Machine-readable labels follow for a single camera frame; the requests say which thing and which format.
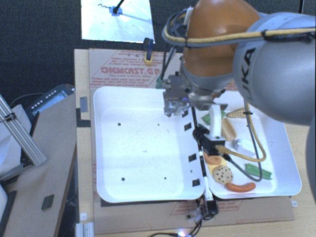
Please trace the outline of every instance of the white tray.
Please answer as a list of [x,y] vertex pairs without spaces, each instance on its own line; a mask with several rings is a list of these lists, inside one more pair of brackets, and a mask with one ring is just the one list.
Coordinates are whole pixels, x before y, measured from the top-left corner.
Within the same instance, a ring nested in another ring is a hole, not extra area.
[[[242,108],[243,98],[238,92],[226,91],[215,102],[227,103],[225,112],[230,112]],[[227,190],[223,185],[215,182],[212,175],[208,176],[209,187],[214,195],[222,199],[232,198],[256,198],[256,197],[275,197],[275,196],[293,196],[300,192],[302,182],[294,160],[291,146],[285,131],[284,124],[267,117],[261,111],[251,107],[253,112],[252,119],[257,131],[258,137],[266,150],[267,159],[261,163],[263,169],[272,172],[272,180],[262,179],[261,182],[255,182],[256,188],[247,193],[235,193]],[[199,123],[207,126],[201,119],[207,112],[197,112]],[[229,119],[237,131],[238,139],[247,139],[251,141],[245,118]],[[226,146],[233,148],[232,142],[226,142]],[[257,165],[255,162],[249,162],[241,158],[231,156],[243,169],[246,163]],[[233,183],[243,185],[252,182],[236,169],[230,162],[228,167],[233,172]]]
[[[192,115],[165,116],[162,93],[109,86],[95,92],[97,190],[105,201],[187,200],[202,195],[199,156],[189,161],[198,152]],[[192,128],[185,131],[189,123]]]

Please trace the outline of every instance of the dark floor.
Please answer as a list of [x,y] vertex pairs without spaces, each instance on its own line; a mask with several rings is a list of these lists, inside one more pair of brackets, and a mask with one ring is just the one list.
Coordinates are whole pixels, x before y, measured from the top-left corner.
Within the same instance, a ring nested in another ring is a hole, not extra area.
[[[150,0],[156,51],[167,18],[198,0]],[[300,0],[245,0],[264,13],[298,12]],[[316,14],[316,0],[305,0],[303,13]],[[141,49],[141,44],[81,39],[80,0],[0,0],[0,94],[11,103],[57,85],[74,85],[74,49]],[[38,96],[16,103],[27,108]],[[68,195],[60,237],[73,236],[76,221],[74,180]]]

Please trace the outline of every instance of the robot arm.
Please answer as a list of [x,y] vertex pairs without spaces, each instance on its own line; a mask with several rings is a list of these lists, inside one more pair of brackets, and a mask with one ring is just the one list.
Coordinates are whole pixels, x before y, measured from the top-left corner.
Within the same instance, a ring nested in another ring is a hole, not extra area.
[[[167,43],[184,48],[179,73],[163,81],[166,115],[190,106],[209,110],[234,79],[246,102],[315,131],[314,16],[263,15],[243,0],[200,0],[182,37],[185,13],[174,14],[162,33]],[[309,141],[307,156],[315,158],[315,140]],[[315,164],[310,168],[316,200]]]

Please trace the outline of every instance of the tray with toy food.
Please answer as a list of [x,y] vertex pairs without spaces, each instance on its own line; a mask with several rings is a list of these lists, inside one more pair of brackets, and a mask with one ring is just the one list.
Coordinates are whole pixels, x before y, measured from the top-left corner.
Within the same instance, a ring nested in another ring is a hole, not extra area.
[[[227,91],[215,102],[228,104],[222,112],[222,135],[227,139],[225,147],[256,158],[246,118],[242,115],[231,115],[244,107],[243,98],[238,92]],[[236,167],[238,165],[248,176],[258,179],[257,162],[230,155],[235,163],[232,164],[222,156],[211,157],[204,153],[211,192],[222,199],[298,194],[302,183],[284,124],[269,118],[254,107],[251,107],[251,112],[254,128],[266,152],[266,159],[261,162],[262,179],[259,182],[253,181]],[[197,112],[200,125],[209,126],[207,115],[207,112]],[[263,156],[259,147],[258,155],[259,158]]]

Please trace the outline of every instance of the red sausage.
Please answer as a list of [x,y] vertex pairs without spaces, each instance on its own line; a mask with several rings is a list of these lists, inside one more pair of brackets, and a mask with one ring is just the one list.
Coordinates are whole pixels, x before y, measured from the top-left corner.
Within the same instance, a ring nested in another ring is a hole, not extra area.
[[252,183],[252,182],[244,184],[244,185],[236,185],[236,184],[232,184],[232,183],[227,183],[226,188],[232,192],[243,193],[243,192],[249,192],[249,191],[253,190],[254,188],[256,188],[256,184]]

